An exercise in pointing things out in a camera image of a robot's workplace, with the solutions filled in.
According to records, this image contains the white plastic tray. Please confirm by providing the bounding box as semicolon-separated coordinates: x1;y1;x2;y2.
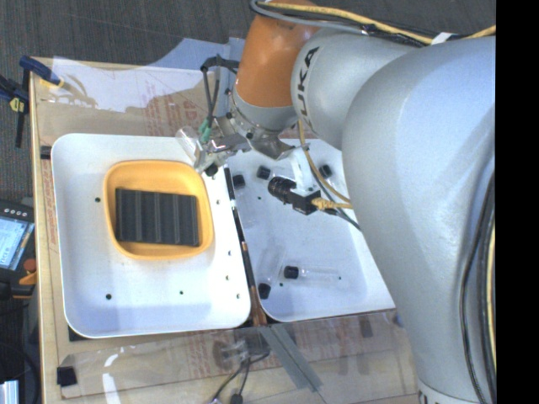
225;138;397;323
50;132;253;339

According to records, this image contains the black cylinder on white bracket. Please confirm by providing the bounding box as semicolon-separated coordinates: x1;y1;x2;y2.
267;145;323;216

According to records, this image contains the yellow rounded tray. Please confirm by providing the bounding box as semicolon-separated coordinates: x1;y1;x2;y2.
103;160;215;261

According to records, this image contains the thin black and white rod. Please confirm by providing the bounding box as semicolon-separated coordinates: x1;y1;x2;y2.
222;165;269;327

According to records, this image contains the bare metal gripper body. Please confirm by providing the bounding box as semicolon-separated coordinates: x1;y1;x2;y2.
209;109;296;161

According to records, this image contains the black ribbed rack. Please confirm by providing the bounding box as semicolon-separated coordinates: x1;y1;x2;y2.
114;187;200;248

